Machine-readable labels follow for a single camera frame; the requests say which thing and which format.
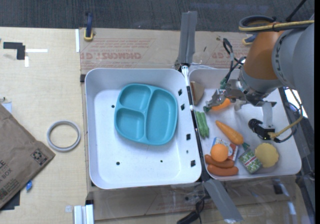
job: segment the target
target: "light wood surface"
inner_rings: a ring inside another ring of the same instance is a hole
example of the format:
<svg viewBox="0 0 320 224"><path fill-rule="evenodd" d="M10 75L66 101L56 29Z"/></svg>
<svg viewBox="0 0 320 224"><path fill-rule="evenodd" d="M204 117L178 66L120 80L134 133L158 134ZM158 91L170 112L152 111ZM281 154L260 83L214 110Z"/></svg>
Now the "light wood surface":
<svg viewBox="0 0 320 224"><path fill-rule="evenodd" d="M81 129L80 144L55 158L32 181L29 192L21 191L20 205L0 211L4 224L72 224L73 206L84 205L87 196L86 156L80 56L74 29L0 27L0 96L12 101L12 114L37 140L46 145L50 125L60 120L75 122ZM23 43L26 49L48 49L29 53L29 67L16 59L16 50L3 49L3 42ZM60 126L52 132L58 146L76 139L75 131ZM299 187L288 201L241 205L243 223L310 223ZM97 221L97 223L176 223L188 212ZM205 210L202 223L226 223L217 209Z"/></svg>

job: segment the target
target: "brown paper bag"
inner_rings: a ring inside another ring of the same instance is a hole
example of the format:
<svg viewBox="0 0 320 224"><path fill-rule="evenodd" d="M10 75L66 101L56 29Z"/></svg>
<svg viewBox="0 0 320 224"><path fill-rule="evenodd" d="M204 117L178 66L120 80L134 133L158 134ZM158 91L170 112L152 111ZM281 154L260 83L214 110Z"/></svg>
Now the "brown paper bag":
<svg viewBox="0 0 320 224"><path fill-rule="evenodd" d="M54 156L0 104L0 208Z"/></svg>

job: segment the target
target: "orange fruit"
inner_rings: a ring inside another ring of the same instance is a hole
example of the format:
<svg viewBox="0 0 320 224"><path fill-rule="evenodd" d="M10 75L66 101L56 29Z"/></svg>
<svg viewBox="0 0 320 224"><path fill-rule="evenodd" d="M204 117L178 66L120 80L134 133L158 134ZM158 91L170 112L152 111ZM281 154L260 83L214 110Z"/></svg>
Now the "orange fruit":
<svg viewBox="0 0 320 224"><path fill-rule="evenodd" d="M223 162L228 158L229 149L223 144L214 144L210 150L211 157L217 162Z"/></svg>

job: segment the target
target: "transparent plastic sheet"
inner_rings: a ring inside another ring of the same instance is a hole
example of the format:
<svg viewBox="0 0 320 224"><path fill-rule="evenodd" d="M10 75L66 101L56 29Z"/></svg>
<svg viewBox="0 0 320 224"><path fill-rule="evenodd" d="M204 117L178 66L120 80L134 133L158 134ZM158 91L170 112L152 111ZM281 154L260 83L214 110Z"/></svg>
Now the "transparent plastic sheet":
<svg viewBox="0 0 320 224"><path fill-rule="evenodd" d="M97 40L94 47L91 47L87 42L84 44L80 38L81 73L86 75L89 70L94 68L175 68L174 63L179 51L179 31L139 30L138 34L135 33L130 29L96 29L96 35L100 35L103 40ZM190 69L229 68L230 57L223 49L223 37L231 41L237 58L247 54L248 46L241 44L241 40L245 37L243 33L204 32L200 35L198 32L195 40L194 62ZM135 50L133 53L131 50L131 52L120 50L127 43L130 46L129 49ZM296 182L296 179L299 178L305 179L305 177L299 177L299 174L257 177L223 181L223 186L243 217L241 223L312 224L314 222L313 215L308 214L304 196ZM189 187L187 190L185 186L183 188L149 187L148 189L150 189L149 192L148 190L140 190L140 188L136 191L134 189L120 189L115 194L105 195L110 191L99 190L88 178L87 199L96 198L95 202L98 204L96 209L99 209L100 216L105 215L106 209L112 206L107 210L106 219L98 217L96 223L179 223L181 219L196 210L197 202L201 196L206 194L202 184L192 184L191 188ZM137 198L140 200L139 203L133 203ZM206 198L204 201L203 210L199 214L200 219L197 218L192 223L233 222L222 217L210 198ZM159 203L157 205L158 212L148 212L152 209L152 203ZM146 211L139 209L141 205L145 204L148 204Z"/></svg>

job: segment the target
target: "blue plate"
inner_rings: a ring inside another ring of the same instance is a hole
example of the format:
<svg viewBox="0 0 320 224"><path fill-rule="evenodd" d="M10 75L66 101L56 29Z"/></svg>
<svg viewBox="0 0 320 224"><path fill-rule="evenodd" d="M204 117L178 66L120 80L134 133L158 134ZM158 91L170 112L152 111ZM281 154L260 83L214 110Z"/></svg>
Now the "blue plate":
<svg viewBox="0 0 320 224"><path fill-rule="evenodd" d="M177 120L177 100L169 91L142 83L128 84L120 91L114 126L122 137L163 145L173 138Z"/></svg>

